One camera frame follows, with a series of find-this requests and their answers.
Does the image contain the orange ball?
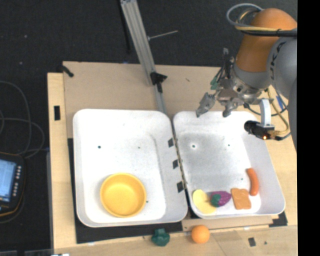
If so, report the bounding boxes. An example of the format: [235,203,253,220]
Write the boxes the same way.
[190,224,211,244]

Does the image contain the white plastic tray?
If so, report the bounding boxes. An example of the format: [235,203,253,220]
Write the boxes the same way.
[72,108,189,228]
[172,110,287,220]

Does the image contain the green broccoli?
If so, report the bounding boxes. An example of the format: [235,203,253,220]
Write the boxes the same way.
[151,228,171,247]

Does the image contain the black cylinder on white bracket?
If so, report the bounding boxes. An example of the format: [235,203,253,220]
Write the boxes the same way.
[243,98,276,140]

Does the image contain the yellow round slice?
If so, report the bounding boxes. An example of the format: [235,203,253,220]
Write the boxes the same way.
[192,189,217,215]

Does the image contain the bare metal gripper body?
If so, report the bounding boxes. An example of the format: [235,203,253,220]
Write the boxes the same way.
[214,76,263,105]

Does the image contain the orange sausage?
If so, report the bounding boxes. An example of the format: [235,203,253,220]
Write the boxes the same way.
[246,167,260,197]

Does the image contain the orange bread slice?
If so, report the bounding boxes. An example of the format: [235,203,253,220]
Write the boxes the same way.
[230,187,252,211]

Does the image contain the purple grapes with green leaf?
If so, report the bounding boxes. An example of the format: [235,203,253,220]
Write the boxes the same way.
[209,190,233,208]

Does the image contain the brown cardboard board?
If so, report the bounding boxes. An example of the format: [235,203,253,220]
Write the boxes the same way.
[61,60,282,232]

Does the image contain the yellow bowl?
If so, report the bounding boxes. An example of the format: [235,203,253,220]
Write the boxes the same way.
[99,172,148,218]

